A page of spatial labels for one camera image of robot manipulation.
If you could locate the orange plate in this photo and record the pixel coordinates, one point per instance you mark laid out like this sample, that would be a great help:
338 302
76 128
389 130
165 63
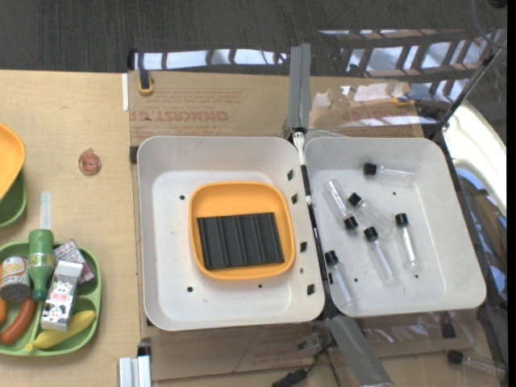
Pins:
9 155
238 198

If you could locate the thin black and white rod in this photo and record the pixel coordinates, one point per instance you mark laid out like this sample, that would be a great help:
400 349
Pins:
306 180

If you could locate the black ribbed rack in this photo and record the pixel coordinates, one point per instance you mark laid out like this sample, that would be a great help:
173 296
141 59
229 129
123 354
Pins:
240 240

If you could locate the clear bottle with black cap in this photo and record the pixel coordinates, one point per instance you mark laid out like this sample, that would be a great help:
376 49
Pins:
342 280
393 173
369 212
473 362
335 196
407 244
381 256

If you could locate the brown cardboard board red print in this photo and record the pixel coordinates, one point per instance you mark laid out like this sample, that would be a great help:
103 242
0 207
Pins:
262 95

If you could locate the white plastic tray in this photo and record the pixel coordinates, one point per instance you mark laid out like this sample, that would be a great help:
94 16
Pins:
435 200
169 155

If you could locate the pink round biscuit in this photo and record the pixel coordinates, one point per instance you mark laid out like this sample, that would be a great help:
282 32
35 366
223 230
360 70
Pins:
89 163

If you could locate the pink patterned packet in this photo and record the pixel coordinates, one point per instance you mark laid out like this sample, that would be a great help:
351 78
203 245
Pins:
70 250

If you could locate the green divided plate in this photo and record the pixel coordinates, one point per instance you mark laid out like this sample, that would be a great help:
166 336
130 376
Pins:
90 292

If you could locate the white cow print carton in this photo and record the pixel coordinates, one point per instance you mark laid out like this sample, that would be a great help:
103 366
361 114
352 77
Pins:
60 296

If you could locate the yellow banana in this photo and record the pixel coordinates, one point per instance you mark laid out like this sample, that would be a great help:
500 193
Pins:
76 323

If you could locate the green bottle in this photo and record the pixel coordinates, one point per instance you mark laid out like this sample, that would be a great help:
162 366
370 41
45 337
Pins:
40 264

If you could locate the small can with yellow label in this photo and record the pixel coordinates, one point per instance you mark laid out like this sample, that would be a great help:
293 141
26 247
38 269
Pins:
14 276

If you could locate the red sausage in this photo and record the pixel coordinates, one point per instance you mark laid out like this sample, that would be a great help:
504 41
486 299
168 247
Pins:
19 321

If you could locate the orange carrot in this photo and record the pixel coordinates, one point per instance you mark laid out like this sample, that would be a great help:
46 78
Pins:
2 309

